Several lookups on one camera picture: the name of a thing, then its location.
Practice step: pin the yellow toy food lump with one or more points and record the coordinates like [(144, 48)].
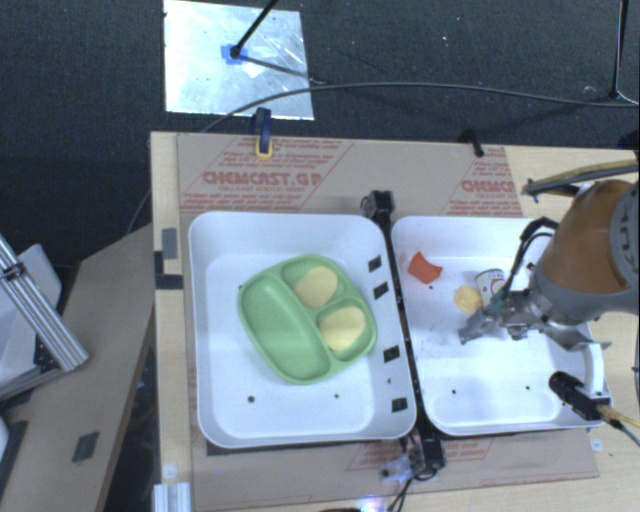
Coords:
[(467, 298)]

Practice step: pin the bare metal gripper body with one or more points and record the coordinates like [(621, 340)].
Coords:
[(522, 312)]

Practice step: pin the thin black rod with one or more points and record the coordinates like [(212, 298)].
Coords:
[(406, 330)]

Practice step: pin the brown cardboard board red print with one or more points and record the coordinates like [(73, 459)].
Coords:
[(400, 170)]

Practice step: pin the orange toy carrot piece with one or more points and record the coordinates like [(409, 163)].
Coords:
[(422, 269)]

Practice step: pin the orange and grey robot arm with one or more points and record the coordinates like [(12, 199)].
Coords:
[(585, 250)]

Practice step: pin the black cylinder on white bracket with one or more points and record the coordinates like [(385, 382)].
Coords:
[(575, 392)]

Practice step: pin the green divided plate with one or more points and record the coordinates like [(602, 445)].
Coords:
[(277, 330)]

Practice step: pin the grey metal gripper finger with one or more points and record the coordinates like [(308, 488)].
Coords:
[(472, 332), (482, 315)]

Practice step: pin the white plastic tray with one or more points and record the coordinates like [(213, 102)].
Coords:
[(280, 420), (490, 395)]

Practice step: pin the yellow biscuit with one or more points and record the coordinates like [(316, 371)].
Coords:
[(342, 328), (316, 287)]

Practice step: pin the small white can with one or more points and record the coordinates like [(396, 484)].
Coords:
[(489, 284)]

